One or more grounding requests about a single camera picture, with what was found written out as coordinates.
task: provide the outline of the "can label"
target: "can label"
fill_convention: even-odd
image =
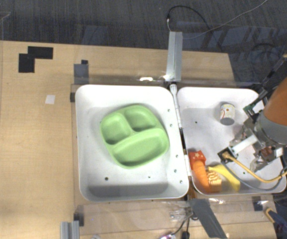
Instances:
[[[235,119],[235,107],[231,104],[224,104],[221,106],[220,119],[230,118]]]

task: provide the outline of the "can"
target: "can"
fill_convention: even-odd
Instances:
[[[220,122],[223,125],[233,125],[235,122],[235,107],[232,104],[223,104],[220,110]]]

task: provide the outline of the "dark floor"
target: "dark floor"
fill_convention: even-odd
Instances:
[[[184,33],[184,49],[227,52],[235,79],[257,82],[287,49],[287,0],[269,0],[225,27],[189,38],[262,1],[0,0],[0,11],[11,13],[4,20],[0,39],[167,49],[168,10],[187,5],[199,15],[177,8],[170,20],[172,30]]]

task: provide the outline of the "green plate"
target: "green plate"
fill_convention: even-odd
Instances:
[[[159,120],[141,105],[125,107],[104,117],[100,133],[114,161],[124,168],[151,162],[170,146]]]

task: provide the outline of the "white tray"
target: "white tray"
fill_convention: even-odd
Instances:
[[[179,90],[178,100],[180,105],[180,113],[182,118],[182,126],[186,147],[188,151],[201,150],[206,157],[206,165],[220,162],[217,153],[225,149],[229,142],[234,138],[243,122],[247,119],[243,107],[250,104],[258,94],[248,89],[223,89],[223,88],[197,88],[185,87]],[[231,126],[222,125],[219,122],[220,107],[223,103],[231,103],[235,106],[235,123]],[[263,109],[263,104],[259,103],[256,109]],[[238,160],[244,163],[247,167],[254,159],[254,149],[248,147],[240,152]],[[250,174],[245,172],[240,166],[235,163],[229,163],[228,166],[244,181],[254,187],[268,189],[276,185],[274,183],[261,183],[254,179]],[[269,164],[256,174],[265,179],[277,177],[283,166],[278,158],[273,163]],[[199,189],[198,181],[193,179],[195,187]],[[280,184],[269,193],[278,193],[286,188],[287,180],[284,177]],[[229,186],[226,181],[223,181],[222,192],[210,195],[235,195],[235,194],[257,194],[262,191],[249,189],[241,184],[241,189],[237,193]]]
[[[99,132],[109,113],[133,104],[148,107],[164,126],[170,148],[139,168],[117,165]],[[161,87],[84,85],[76,92],[79,181],[90,201],[168,199],[184,196],[189,180],[171,93]]]

